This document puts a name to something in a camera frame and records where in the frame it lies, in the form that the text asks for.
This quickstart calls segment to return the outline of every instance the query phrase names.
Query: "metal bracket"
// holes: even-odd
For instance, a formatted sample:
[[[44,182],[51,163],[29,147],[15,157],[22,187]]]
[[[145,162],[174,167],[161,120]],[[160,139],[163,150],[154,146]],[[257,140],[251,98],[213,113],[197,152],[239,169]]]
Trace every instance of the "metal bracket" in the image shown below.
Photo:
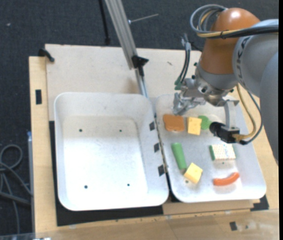
[[[147,58],[142,58],[137,55],[134,55],[132,58],[132,64],[135,69],[138,69],[139,75],[144,77],[144,69],[143,66],[149,61]]]
[[[236,126],[236,109],[235,106],[239,103],[238,100],[226,100],[224,104],[226,116],[226,128],[235,129]]]

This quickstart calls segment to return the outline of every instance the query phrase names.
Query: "wire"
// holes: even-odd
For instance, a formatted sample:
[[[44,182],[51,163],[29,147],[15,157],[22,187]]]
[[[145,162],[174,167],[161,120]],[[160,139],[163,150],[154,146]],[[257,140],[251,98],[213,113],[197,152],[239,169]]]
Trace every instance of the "wire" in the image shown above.
[[[192,46],[191,43],[188,41],[188,37],[186,34],[182,37],[182,43],[185,46],[185,61],[179,75],[180,83],[182,83],[187,75],[188,67],[190,65],[191,60],[191,50]]]
[[[226,39],[226,38],[239,38],[251,35],[267,34],[279,32],[279,25],[265,25],[265,26],[251,26],[242,29],[223,31],[209,31],[208,25],[212,17],[219,15],[227,7],[223,7],[218,4],[207,4],[198,9],[196,9],[190,17],[190,26],[196,32],[196,34],[201,38],[209,39]],[[198,18],[197,26],[194,25],[194,19]]]
[[[250,98],[252,99],[252,101],[254,102],[256,108],[258,109],[258,112],[259,112],[259,115],[260,115],[260,125],[259,125],[259,129],[258,131],[256,132],[256,134],[249,140],[241,140],[239,143],[240,144],[243,144],[243,145],[246,145],[248,143],[251,143],[253,140],[255,140],[257,138],[257,136],[261,133],[262,129],[263,129],[263,121],[262,121],[262,113],[261,113],[261,109],[260,107],[258,106],[256,100],[254,99],[253,95],[248,91],[248,95],[250,96]]]
[[[248,114],[248,116],[249,116],[249,118],[251,120],[253,129],[252,129],[251,133],[249,133],[249,134],[246,134],[246,135],[245,134],[233,134],[232,136],[236,139],[237,142],[239,142],[240,144],[245,145],[245,144],[248,144],[248,143],[252,142],[259,135],[259,133],[261,132],[261,130],[263,128],[263,122],[262,122],[262,120],[260,120],[260,126],[259,126],[259,129],[258,129],[257,133],[256,133],[256,129],[257,129],[256,122],[255,122],[252,114],[250,113],[250,111],[249,111],[249,109],[248,109],[248,107],[247,107],[247,105],[245,103],[245,100],[243,99],[243,95],[242,95],[241,89],[239,87],[239,84],[236,85],[236,88],[237,88],[237,91],[238,91],[238,95],[239,95],[240,101],[241,101],[243,107],[245,108],[245,110],[246,110],[246,112],[247,112],[247,114]],[[250,98],[254,102],[255,106],[257,107],[259,115],[260,115],[260,118],[262,118],[261,110],[260,110],[256,100],[254,99],[253,95],[249,91],[248,91],[248,95],[250,96]]]
[[[202,52],[203,48],[202,47],[198,47],[195,42],[190,42],[191,47],[193,47],[195,50]]]
[[[19,152],[19,157],[17,159],[17,161],[13,164],[13,165],[7,165],[3,162],[3,156],[5,154],[5,152],[8,150],[8,149],[17,149],[18,152]],[[30,196],[33,196],[33,194],[31,193],[31,191],[29,190],[29,188],[26,186],[25,182],[21,179],[21,177],[14,171],[14,168],[16,168],[22,161],[23,159],[23,150],[18,146],[18,145],[15,145],[15,144],[9,144],[7,146],[5,146],[1,152],[0,152],[0,196],[2,197],[5,197],[5,198],[10,198],[11,201],[12,201],[12,204],[13,204],[13,209],[14,209],[14,212],[15,212],[15,217],[16,217],[16,227],[17,227],[17,233],[19,234],[20,233],[20,217],[19,217],[19,213],[18,213],[18,207],[17,207],[17,203],[16,202],[19,202],[19,203],[24,203],[24,204],[27,204],[27,205],[30,205],[30,202],[28,202],[27,200],[23,199],[23,198],[19,198],[19,197],[16,197],[13,195],[13,192],[12,192],[12,189],[11,189],[11,186],[9,184],[9,181],[7,179],[7,176],[5,173],[12,173],[17,179],[19,182],[21,182],[22,186],[24,187],[24,189],[28,192],[28,194]],[[7,187],[7,190],[8,190],[8,193],[4,193],[2,190],[3,190],[3,185],[6,185]]]

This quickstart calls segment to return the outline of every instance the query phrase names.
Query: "dark floor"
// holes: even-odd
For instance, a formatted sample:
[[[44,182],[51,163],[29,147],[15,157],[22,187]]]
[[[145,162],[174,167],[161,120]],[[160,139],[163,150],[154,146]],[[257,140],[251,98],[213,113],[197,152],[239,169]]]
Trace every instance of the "dark floor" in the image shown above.
[[[128,19],[159,14],[131,25],[138,48],[182,49],[180,36],[187,33],[199,46],[189,24],[192,12],[206,4],[244,8],[259,19],[279,17],[279,0],[122,0]],[[112,46],[119,46],[106,11]],[[20,146],[24,156],[15,171],[29,183],[28,136],[30,124],[28,57],[44,44],[104,45],[105,34],[98,0],[0,0],[0,152],[9,144]],[[18,159],[8,149],[3,161]],[[8,175],[14,195],[28,193]],[[20,232],[32,231],[31,210],[18,205]],[[15,234],[17,221],[11,201],[0,198],[0,236]]]

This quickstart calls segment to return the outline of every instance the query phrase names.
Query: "green cylinder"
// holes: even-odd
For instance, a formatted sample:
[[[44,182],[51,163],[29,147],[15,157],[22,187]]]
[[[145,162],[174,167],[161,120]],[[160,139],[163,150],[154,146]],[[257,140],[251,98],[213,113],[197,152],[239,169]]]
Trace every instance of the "green cylinder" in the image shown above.
[[[182,144],[180,144],[179,142],[172,143],[171,149],[172,149],[173,155],[176,159],[178,168],[180,170],[186,169],[187,165],[186,165],[186,160],[185,160]]]

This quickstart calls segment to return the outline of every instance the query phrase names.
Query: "yellow cube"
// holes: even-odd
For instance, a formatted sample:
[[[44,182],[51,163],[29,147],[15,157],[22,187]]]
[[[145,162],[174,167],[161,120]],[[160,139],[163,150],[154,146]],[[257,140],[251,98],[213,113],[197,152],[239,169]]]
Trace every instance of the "yellow cube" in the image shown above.
[[[202,172],[203,169],[192,162],[184,173],[184,177],[193,183],[198,183],[202,176]]]
[[[189,134],[201,134],[202,119],[197,117],[187,117],[187,131]]]

